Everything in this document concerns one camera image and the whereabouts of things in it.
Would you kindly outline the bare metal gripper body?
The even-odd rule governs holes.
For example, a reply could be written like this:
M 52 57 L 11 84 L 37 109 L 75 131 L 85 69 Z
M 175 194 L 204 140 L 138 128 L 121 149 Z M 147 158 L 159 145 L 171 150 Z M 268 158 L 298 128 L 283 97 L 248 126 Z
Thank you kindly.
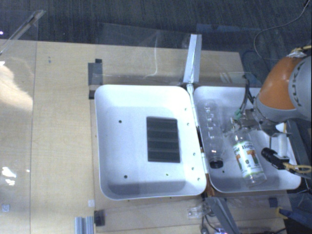
M 258 109 L 245 109 L 237 123 L 242 128 L 261 130 L 268 136 L 278 136 L 277 123 L 264 117 Z

